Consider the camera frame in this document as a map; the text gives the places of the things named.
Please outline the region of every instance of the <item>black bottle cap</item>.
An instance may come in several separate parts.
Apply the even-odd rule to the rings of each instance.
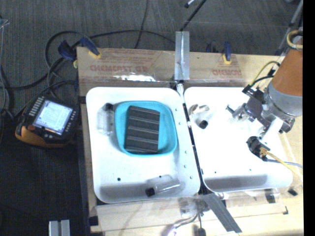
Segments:
[[[105,111],[110,111],[114,109],[114,105],[110,103],[105,104]]]
[[[147,194],[148,197],[155,195],[155,193],[156,192],[154,191],[154,189],[152,187],[146,189],[146,194]]]
[[[199,127],[202,129],[205,129],[208,126],[208,122],[206,120],[201,121],[201,123],[199,123]]]

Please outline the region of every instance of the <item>blue tray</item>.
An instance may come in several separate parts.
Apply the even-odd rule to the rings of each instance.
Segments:
[[[156,110],[160,112],[157,154],[142,155],[128,152],[125,148],[127,113],[130,106]],[[132,156],[148,157],[172,153],[177,147],[177,133],[171,110],[157,101],[126,101],[115,109],[115,128],[120,149]]]

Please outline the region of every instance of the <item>bottle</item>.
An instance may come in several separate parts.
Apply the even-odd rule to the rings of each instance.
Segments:
[[[97,131],[105,136],[110,136],[114,130],[114,106],[106,103],[97,112],[96,117]]]
[[[146,195],[167,195],[181,191],[183,185],[170,175],[163,175],[147,181]]]

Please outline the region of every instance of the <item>button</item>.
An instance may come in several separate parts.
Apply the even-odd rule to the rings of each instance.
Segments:
[[[36,127],[34,125],[28,125],[28,130],[29,131],[34,131]]]

